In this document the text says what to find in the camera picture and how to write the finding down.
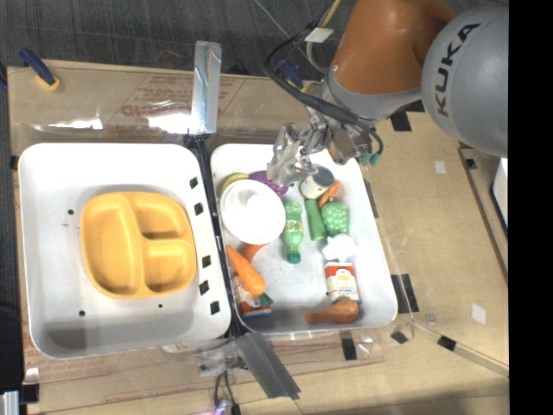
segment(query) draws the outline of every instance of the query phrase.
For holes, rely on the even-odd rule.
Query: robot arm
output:
[[[506,156],[508,0],[460,16],[443,0],[358,0],[327,68],[313,62],[308,42],[308,57],[324,77],[300,91],[283,76],[286,63],[274,69],[271,60],[326,26],[340,1],[265,63],[265,73],[306,106],[311,122],[298,134],[291,124],[283,127],[268,165],[274,182],[311,173],[308,156],[323,149],[338,164],[376,164],[384,149],[377,123],[419,99],[447,134]]]

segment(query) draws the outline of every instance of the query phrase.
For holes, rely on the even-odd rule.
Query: dark gray floor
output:
[[[333,0],[0,0],[0,61],[30,48],[49,59],[192,69],[197,40],[218,42],[223,71],[261,75],[265,56]],[[480,4],[448,0],[455,13]],[[333,19],[339,30],[347,3]],[[328,62],[337,40],[317,49]],[[303,77],[319,78],[303,67]],[[0,393],[21,381],[8,99],[0,93]]]

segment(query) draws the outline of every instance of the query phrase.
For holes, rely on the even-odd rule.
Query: carrot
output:
[[[259,251],[259,249],[261,249],[264,246],[267,246],[267,243],[262,244],[262,245],[246,244],[244,246],[244,249],[242,249],[241,253],[244,256],[244,258],[247,259],[251,263],[253,258],[256,256],[257,251]]]
[[[226,254],[231,259],[236,273],[242,280],[245,289],[253,295],[261,295],[267,287],[263,276],[255,267],[232,246],[226,245]]]
[[[319,199],[319,209],[321,209],[324,205],[328,203],[328,200],[330,197],[335,197],[336,194],[338,194],[338,191],[340,190],[340,182],[335,181],[330,185],[330,188],[328,188],[323,195],[321,195],[321,198]]]

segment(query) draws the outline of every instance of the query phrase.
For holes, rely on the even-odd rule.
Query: yellow divided plate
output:
[[[86,271],[115,298],[159,297],[190,284],[196,273],[192,227],[166,195],[117,192],[92,198],[81,218]]]

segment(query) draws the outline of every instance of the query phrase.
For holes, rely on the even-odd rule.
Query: white plastic tray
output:
[[[192,152],[175,144],[36,144],[22,153],[19,176],[30,334],[45,355],[107,354],[226,332],[230,304]],[[92,285],[80,246],[81,213],[95,195],[114,191],[157,192],[184,207],[198,259],[187,288],[117,299]]]
[[[272,158],[272,146],[265,144],[224,144],[211,157],[215,189],[235,172],[250,174],[265,170]],[[267,294],[274,300],[273,314],[247,319],[243,324],[251,331],[267,335],[289,335],[330,329],[375,328],[385,326],[397,314],[397,298],[385,258],[384,249],[372,213],[371,203],[359,165],[354,160],[339,166],[326,152],[311,156],[315,164],[329,168],[334,178],[342,184],[337,200],[348,206],[350,231],[358,251],[353,258],[360,303],[359,317],[350,324],[304,321],[306,310],[321,310],[330,305],[326,295],[324,274],[326,260],[321,248],[326,241],[313,242],[309,236],[307,215],[298,184],[282,198],[296,200],[303,206],[304,238],[301,246],[302,261],[291,265],[285,258],[285,245],[277,239],[262,248],[253,259],[254,266],[267,283]],[[223,227],[226,244],[240,249],[242,243]]]

